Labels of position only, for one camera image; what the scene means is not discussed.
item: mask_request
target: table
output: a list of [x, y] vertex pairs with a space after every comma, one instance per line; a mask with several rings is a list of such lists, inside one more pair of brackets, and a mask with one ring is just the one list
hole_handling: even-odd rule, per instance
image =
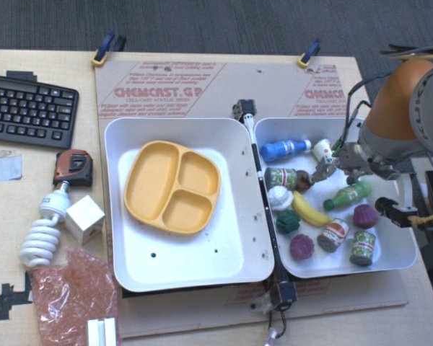
[[[90, 63], [92, 52], [0, 50], [0, 75], [6, 70], [33, 71], [38, 81], [73, 87], [80, 93], [79, 116], [72, 148], [87, 151], [94, 159], [93, 185], [74, 189], [71, 199], [85, 195], [103, 207], [100, 142], [97, 126], [95, 70]], [[108, 60], [212, 61], [225, 63], [291, 63], [295, 56], [234, 56], [178, 53], [110, 53]], [[333, 63], [347, 93], [360, 79], [354, 58], [317, 57]], [[17, 253], [30, 224], [40, 217], [41, 199], [53, 190], [55, 152], [44, 148], [0, 143], [0, 151], [14, 150], [22, 155], [22, 178], [0, 182], [0, 293], [1, 284], [9, 283], [14, 291], [24, 290], [25, 267]], [[61, 243], [79, 247], [71, 234], [61, 231]], [[84, 245], [90, 254], [107, 260], [105, 232]], [[64, 263], [59, 250], [54, 264]], [[277, 345], [433, 345], [433, 291], [420, 255], [415, 264], [400, 270], [408, 304], [384, 309], [352, 311], [291, 319], [287, 332]], [[34, 306], [13, 306], [10, 320], [0, 321], [0, 345], [39, 345]], [[261, 345], [266, 323], [254, 323], [163, 334], [125, 341], [125, 345]]]

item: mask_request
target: keyboard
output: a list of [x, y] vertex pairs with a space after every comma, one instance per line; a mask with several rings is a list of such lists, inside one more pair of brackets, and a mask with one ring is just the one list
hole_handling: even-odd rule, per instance
[[71, 148], [79, 93], [0, 76], [0, 141]]

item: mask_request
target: clamp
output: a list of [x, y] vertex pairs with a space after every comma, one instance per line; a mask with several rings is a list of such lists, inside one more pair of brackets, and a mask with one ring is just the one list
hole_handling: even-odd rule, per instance
[[308, 48], [306, 53], [303, 53], [299, 57], [297, 64], [300, 68], [305, 69], [307, 66], [310, 65], [311, 57], [319, 53], [320, 50], [319, 44], [320, 44], [320, 39], [317, 38], [312, 42], [311, 46]]
[[[115, 32], [110, 31], [102, 40], [100, 47], [95, 51], [95, 54], [92, 58], [92, 64], [94, 66], [102, 66], [108, 57], [108, 51], [110, 44], [114, 40]], [[114, 44], [113, 51], [123, 51], [123, 47], [126, 43], [125, 36], [119, 36]]]

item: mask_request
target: green can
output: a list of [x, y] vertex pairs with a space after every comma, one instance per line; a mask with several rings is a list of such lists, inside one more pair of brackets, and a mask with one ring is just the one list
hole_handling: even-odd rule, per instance
[[354, 232], [349, 261], [363, 267], [371, 265], [374, 256], [375, 239], [375, 235], [370, 232]]
[[293, 191], [297, 186], [297, 171], [287, 168], [266, 168], [265, 183], [268, 190], [274, 186], [284, 186]]

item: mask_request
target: banana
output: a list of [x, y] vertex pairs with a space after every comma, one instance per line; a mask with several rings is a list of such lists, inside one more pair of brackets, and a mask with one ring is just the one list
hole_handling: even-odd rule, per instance
[[324, 226], [334, 219], [314, 209], [310, 204], [308, 204], [302, 194], [296, 190], [294, 190], [292, 208], [297, 212], [301, 219], [317, 227]]

